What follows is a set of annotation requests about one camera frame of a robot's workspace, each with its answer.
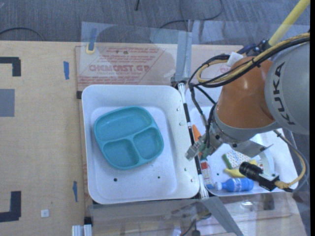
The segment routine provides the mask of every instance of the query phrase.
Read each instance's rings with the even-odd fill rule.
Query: blue bottle
[[[215,188],[220,191],[222,189],[228,192],[250,191],[254,187],[254,181],[245,178],[230,178],[224,183],[216,182]]]

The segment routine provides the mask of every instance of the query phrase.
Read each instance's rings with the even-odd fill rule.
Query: table surface
[[[10,211],[11,192],[20,191],[22,199],[19,220],[0,223],[2,236],[70,235],[73,225],[84,224],[91,200],[84,188],[85,148],[76,97],[75,48],[80,45],[0,42],[0,57],[21,60],[21,76],[12,76],[11,64],[0,64],[0,90],[14,90],[14,116],[0,117],[0,214]],[[237,206],[226,207],[245,235],[306,235],[295,201],[283,195],[288,206],[280,210],[286,207],[286,215],[274,219],[239,219]],[[49,210],[49,217],[41,218],[42,210]],[[203,224],[200,228],[203,235],[224,233]]]

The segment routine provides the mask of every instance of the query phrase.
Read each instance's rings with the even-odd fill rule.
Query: gray floor
[[[220,11],[219,0],[0,0],[0,32],[13,27],[27,27],[40,33],[45,41],[80,41],[82,22],[160,28],[173,20],[202,20]],[[222,0],[222,13],[209,22],[198,36],[199,43],[241,44],[269,38],[299,0]],[[289,34],[305,32],[310,27],[310,7],[297,19]],[[186,30],[184,23],[165,29]],[[217,39],[209,37],[218,31]],[[30,30],[11,30],[0,40],[41,40]],[[309,158],[310,137],[294,135]],[[304,185],[295,194],[310,235],[310,187]]]

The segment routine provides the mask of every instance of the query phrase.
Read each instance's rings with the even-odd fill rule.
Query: teal dish
[[[119,108],[97,118],[94,135],[108,163],[120,170],[152,161],[164,147],[155,120],[137,106]]]

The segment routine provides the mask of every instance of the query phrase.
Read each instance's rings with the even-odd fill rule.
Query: bottle cap
[[[215,188],[216,188],[216,190],[221,191],[222,190],[222,184],[220,182],[216,182]]]

